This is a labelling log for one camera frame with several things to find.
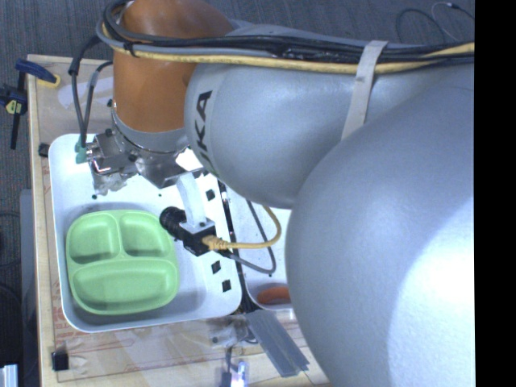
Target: gray carpet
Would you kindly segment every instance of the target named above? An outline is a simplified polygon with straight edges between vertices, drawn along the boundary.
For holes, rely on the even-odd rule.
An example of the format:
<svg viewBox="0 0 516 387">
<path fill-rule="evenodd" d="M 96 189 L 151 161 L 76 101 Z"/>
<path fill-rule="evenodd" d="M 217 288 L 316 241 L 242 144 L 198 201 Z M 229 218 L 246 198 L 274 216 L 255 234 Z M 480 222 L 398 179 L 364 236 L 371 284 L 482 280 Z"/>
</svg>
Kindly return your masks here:
<svg viewBox="0 0 516 387">
<path fill-rule="evenodd" d="M 0 82 L 16 85 L 14 65 L 28 53 L 72 56 L 94 32 L 104 6 L 112 0 L 0 0 Z M 443 33 L 428 19 L 437 2 L 453 2 L 475 14 L 475 0 L 205 0 L 227 17 L 273 23 L 359 40 L 434 44 L 474 40 L 474 22 L 461 10 L 434 6 Z M 107 59 L 98 47 L 88 57 Z M 16 150 L 10 149 L 12 116 L 0 112 L 0 366 L 19 362 L 22 323 L 19 261 L 19 194 L 30 188 L 27 117 L 21 119 Z"/>
</svg>

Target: cable strap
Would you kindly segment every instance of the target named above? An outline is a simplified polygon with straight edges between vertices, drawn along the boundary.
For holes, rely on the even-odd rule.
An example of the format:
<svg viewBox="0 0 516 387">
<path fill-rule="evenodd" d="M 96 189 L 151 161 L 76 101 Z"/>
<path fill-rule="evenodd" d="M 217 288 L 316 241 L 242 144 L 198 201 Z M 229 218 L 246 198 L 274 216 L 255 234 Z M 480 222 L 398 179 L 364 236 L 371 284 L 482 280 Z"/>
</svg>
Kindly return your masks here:
<svg viewBox="0 0 516 387">
<path fill-rule="evenodd" d="M 346 123 L 341 139 L 348 137 L 352 132 L 361 127 L 365 122 L 368 111 L 369 97 L 372 89 L 372 78 L 378 57 L 387 42 L 372 40 L 366 44 L 358 67 L 356 69 L 355 84 L 353 86 L 352 100 L 347 110 Z"/>
</svg>

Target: black cable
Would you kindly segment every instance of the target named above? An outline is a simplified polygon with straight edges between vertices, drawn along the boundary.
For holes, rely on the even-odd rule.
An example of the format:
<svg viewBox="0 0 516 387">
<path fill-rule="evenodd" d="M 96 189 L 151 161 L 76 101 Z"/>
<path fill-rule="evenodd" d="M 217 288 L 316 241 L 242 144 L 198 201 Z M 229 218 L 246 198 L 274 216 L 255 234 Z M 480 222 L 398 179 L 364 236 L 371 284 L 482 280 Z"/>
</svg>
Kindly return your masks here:
<svg viewBox="0 0 516 387">
<path fill-rule="evenodd" d="M 444 35 L 444 31 L 441 28 L 441 26 L 431 16 L 429 16 L 424 11 L 419 10 L 419 9 L 412 9 L 412 8 L 404 9 L 396 16 L 396 33 L 397 33 L 397 37 L 399 38 L 400 42 L 403 41 L 402 35 L 400 34 L 400 28 L 402 25 L 402 17 L 403 17 L 403 15 L 406 15 L 407 13 L 418 13 L 418 14 L 426 17 L 428 20 L 430 20 L 430 22 L 433 23 L 439 30 L 439 33 L 441 34 L 443 42 L 446 43 L 446 36 Z"/>
<path fill-rule="evenodd" d="M 223 197 L 223 194 L 227 194 L 227 188 L 226 185 L 224 185 L 220 180 L 217 180 L 218 183 L 218 189 L 220 190 L 221 196 Z M 226 217 L 226 223 L 227 223 L 227 230 L 229 231 L 230 241 L 236 242 L 236 234 L 235 234 L 235 228 L 233 227 L 233 219 L 231 217 L 231 210 L 229 207 L 229 201 L 223 197 L 223 209 L 224 209 L 224 215 Z M 238 249 L 235 249 L 235 254 L 238 255 Z M 243 269 L 242 264 L 236 263 L 236 271 L 239 275 L 239 283 L 240 288 L 242 289 L 242 300 L 240 301 L 239 308 L 244 313 L 251 313 L 252 311 L 260 310 L 260 307 L 255 304 L 255 302 L 252 300 L 251 296 L 249 295 L 248 288 L 245 282 L 245 278 L 243 276 Z"/>
<path fill-rule="evenodd" d="M 166 36 L 134 33 L 123 28 L 116 19 L 125 4 L 131 0 L 119 0 L 109 4 L 103 12 L 103 22 L 111 37 L 133 49 L 135 44 L 146 44 L 162 48 L 240 48 L 257 49 L 285 59 L 312 60 L 318 62 L 358 63 L 364 50 L 362 44 L 343 44 L 326 40 L 313 40 L 293 36 L 246 35 L 222 36 L 197 39 L 171 39 Z M 385 48 L 379 63 L 386 61 L 414 61 L 412 56 L 436 52 L 458 44 L 413 46 L 408 48 Z"/>
<path fill-rule="evenodd" d="M 271 250 L 271 252 L 269 254 L 272 254 L 272 256 L 271 256 L 271 259 L 272 259 L 274 257 L 274 255 L 272 253 L 272 250 Z M 254 269 L 258 273 L 263 273 L 263 274 L 270 275 L 270 274 L 272 274 L 272 273 L 274 273 L 276 271 L 276 263 L 274 263 L 272 268 L 266 269 L 266 268 L 261 268 L 258 265 L 252 264 L 249 261 L 246 261 L 245 259 L 240 258 L 239 256 L 237 256 L 235 254 L 229 253 L 229 254 L 227 254 L 227 258 L 230 258 L 233 261 L 236 261 L 236 262 L 238 262 L 238 263 L 240 263 L 242 265 L 245 265 L 246 267 L 249 267 L 250 269 Z"/>
<path fill-rule="evenodd" d="M 13 211 L 13 210 L 2 210 L 2 211 L 0 211 L 0 217 L 3 217 L 3 216 L 12 216 L 15 218 L 19 218 L 19 213 L 16 211 Z M 21 262 L 21 259 L 7 262 L 5 264 L 0 264 L 0 268 L 9 268 L 9 267 L 19 264 L 20 262 Z"/>
<path fill-rule="evenodd" d="M 91 104 L 94 100 L 94 91 L 95 86 L 97 84 L 97 75 L 107 66 L 111 66 L 113 64 L 112 60 L 104 62 L 100 64 L 95 71 L 92 73 L 92 77 L 89 80 L 89 88 L 88 88 L 88 98 L 86 100 L 86 111 L 84 113 L 84 130 L 85 134 L 88 133 L 88 125 L 89 125 L 89 115 L 91 113 Z"/>
<path fill-rule="evenodd" d="M 264 227 L 262 226 L 261 221 L 258 218 L 258 215 L 256 214 L 256 211 L 255 211 L 254 206 L 252 205 L 252 202 L 249 201 L 248 199 L 246 199 L 246 203 L 248 204 L 248 207 L 249 207 L 249 210 L 251 211 L 252 217 L 254 218 L 256 225 L 258 226 L 258 230 L 260 231 L 262 239 L 264 241 L 268 241 L 267 235 L 265 234 L 265 231 L 264 231 Z M 258 273 L 268 274 L 270 276 L 271 274 L 276 272 L 277 265 L 276 265 L 276 257 L 274 256 L 273 249 L 269 246 L 269 247 L 267 247 L 267 250 L 268 250 L 269 256 L 271 257 L 271 263 L 273 265 L 270 269 L 262 268 L 256 264 L 253 264 L 247 260 L 244 260 L 243 258 L 240 258 L 238 256 L 238 254 L 231 253 L 230 251 L 220 252 L 219 254 L 226 256 L 227 258 L 230 258 L 233 261 L 236 261 L 242 265 L 245 265 L 246 267 L 248 267 L 250 269 L 254 269 Z"/>
<path fill-rule="evenodd" d="M 469 11 L 463 9 L 461 6 L 459 6 L 458 4 L 455 4 L 455 3 L 450 3 L 450 8 L 452 9 L 455 9 L 455 10 L 458 10 L 458 11 L 462 11 L 465 15 L 467 15 L 473 22 L 475 21 L 475 16 L 472 15 Z"/>
<path fill-rule="evenodd" d="M 75 113 L 77 115 L 77 122 L 79 123 L 79 130 L 81 132 L 81 147 L 86 146 L 86 125 L 85 119 L 82 117 L 81 103 L 79 101 L 79 93 L 77 90 L 77 75 L 79 74 L 79 68 L 81 67 L 81 61 L 87 50 L 91 49 L 96 44 L 101 42 L 97 35 L 91 36 L 86 43 L 83 44 L 78 54 L 72 59 L 70 63 L 68 74 L 72 78 L 72 94 L 73 94 L 73 105 L 75 106 Z"/>
</svg>

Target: green plate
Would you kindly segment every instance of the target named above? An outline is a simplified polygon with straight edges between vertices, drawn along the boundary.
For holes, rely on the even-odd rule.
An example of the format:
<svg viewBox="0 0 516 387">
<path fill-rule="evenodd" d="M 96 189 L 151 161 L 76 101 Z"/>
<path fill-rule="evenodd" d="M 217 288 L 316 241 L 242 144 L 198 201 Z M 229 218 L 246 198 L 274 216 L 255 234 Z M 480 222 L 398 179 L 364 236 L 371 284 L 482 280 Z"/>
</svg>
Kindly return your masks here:
<svg viewBox="0 0 516 387">
<path fill-rule="evenodd" d="M 134 314 L 171 302 L 179 289 L 173 240 L 141 210 L 82 215 L 66 236 L 72 295 L 93 314 Z"/>
</svg>

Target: white tray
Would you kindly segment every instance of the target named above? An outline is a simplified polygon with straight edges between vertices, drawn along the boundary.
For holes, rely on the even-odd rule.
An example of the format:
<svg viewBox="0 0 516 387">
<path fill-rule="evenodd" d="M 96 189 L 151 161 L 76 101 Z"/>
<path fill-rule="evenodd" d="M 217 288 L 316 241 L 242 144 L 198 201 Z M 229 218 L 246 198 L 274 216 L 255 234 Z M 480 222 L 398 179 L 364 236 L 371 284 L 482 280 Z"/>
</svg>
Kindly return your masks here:
<svg viewBox="0 0 516 387">
<path fill-rule="evenodd" d="M 177 296 L 167 306 L 138 314 L 101 316 L 83 310 L 75 302 L 66 270 L 65 236 L 76 218 L 99 210 L 137 209 L 159 216 L 167 206 L 183 208 L 175 186 L 157 189 L 141 176 L 130 178 L 127 186 L 117 192 L 95 196 L 89 166 L 75 163 L 77 139 L 76 134 L 62 135 L 52 142 L 48 155 L 61 301 L 64 316 L 70 324 L 84 332 L 111 331 L 222 317 L 235 311 L 242 297 L 235 263 L 213 252 L 196 257 L 186 251 L 181 242 L 175 243 L 180 287 Z M 201 176 L 198 185 L 206 216 L 215 222 L 217 235 L 229 239 L 216 178 Z M 209 189 L 216 195 L 210 201 L 204 193 Z M 211 266 L 216 262 L 221 268 L 213 273 Z M 224 281 L 230 282 L 231 289 L 223 291 Z"/>
</svg>

